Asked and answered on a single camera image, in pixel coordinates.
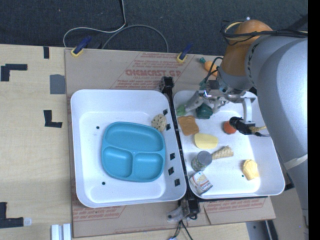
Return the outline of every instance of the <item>wooden table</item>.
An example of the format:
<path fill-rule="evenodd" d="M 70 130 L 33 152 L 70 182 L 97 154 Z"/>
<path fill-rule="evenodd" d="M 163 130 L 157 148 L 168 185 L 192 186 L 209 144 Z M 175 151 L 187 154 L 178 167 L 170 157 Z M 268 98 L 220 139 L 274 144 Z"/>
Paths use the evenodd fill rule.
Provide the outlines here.
<path fill-rule="evenodd" d="M 31 226 L 2 228 L 0 239 L 50 239 L 51 225 L 72 223 L 67 98 L 50 94 L 50 75 L 65 74 L 64 48 L 0 45 L 0 65 L 27 64 L 0 82 L 0 202 L 7 218 L 28 217 Z M 44 110 L 62 127 L 45 127 Z M 248 240 L 246 223 L 193 227 L 196 239 Z M 166 240 L 175 230 L 106 235 L 91 240 Z M 188 239 L 184 230 L 179 240 Z"/>

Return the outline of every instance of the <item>blue plate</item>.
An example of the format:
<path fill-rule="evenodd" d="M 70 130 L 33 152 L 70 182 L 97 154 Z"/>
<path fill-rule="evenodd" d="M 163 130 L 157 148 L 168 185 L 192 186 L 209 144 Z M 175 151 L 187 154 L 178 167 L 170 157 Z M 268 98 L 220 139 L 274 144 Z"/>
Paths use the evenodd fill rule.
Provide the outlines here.
<path fill-rule="evenodd" d="M 132 122 L 114 122 L 103 134 L 101 161 L 113 178 L 151 182 L 165 167 L 166 145 L 157 129 Z"/>

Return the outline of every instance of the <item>cardboard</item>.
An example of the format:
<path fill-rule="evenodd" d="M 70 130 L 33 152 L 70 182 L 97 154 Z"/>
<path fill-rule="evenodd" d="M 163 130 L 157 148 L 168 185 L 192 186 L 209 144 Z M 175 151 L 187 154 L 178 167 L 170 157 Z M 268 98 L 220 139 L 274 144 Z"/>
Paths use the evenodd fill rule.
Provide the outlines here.
<path fill-rule="evenodd" d="M 119 233 L 175 229 L 177 223 L 167 221 L 167 213 L 178 202 L 89 208 L 76 195 L 70 98 L 81 89 L 159 90 L 163 76 L 173 77 L 173 94 L 182 90 L 198 90 L 207 75 L 199 59 L 189 54 L 184 63 L 177 54 L 161 52 L 85 49 L 74 58 L 65 50 L 65 81 L 68 107 L 69 154 L 71 166 L 73 237 L 101 236 Z M 204 56 L 213 60 L 214 56 Z M 186 221 L 188 227 L 270 220 L 275 212 L 269 197 L 217 200 L 200 203 L 197 219 Z"/>

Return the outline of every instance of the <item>blue and yellow clamp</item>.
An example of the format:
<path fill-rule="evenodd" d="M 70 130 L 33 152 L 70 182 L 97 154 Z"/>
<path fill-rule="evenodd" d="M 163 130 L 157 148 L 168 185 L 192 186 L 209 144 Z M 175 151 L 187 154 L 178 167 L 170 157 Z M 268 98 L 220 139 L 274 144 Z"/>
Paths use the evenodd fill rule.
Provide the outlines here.
<path fill-rule="evenodd" d="M 90 43 L 92 37 L 87 36 L 85 37 L 75 48 L 71 50 L 71 55 L 73 57 L 79 57 L 83 52 L 84 48 Z"/>
<path fill-rule="evenodd" d="M 178 56 L 176 57 L 176 61 L 179 63 L 184 63 L 185 60 L 187 59 L 187 53 L 190 51 L 191 47 L 192 47 L 192 43 L 189 43 L 182 52 L 180 52 L 178 54 Z"/>

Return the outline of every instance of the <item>dark background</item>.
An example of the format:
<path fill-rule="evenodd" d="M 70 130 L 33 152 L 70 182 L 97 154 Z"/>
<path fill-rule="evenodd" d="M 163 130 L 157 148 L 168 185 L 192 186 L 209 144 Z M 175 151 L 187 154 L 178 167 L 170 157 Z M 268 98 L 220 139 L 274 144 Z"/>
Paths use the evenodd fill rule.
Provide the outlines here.
<path fill-rule="evenodd" d="M 166 38 L 169 51 L 180 52 L 193 43 L 191 53 L 224 55 L 227 43 L 220 29 L 223 21 L 250 17 L 272 29 L 308 30 L 308 0 L 124 0 L 129 26 L 148 25 Z M 111 30 L 123 24 L 119 0 L 0 0 L 0 44 L 63 47 L 64 34 L 76 27 Z M 104 44 L 111 34 L 72 31 L 67 47 L 87 35 L 90 47 Z M 155 31 L 127 29 L 106 49 L 165 52 Z"/>

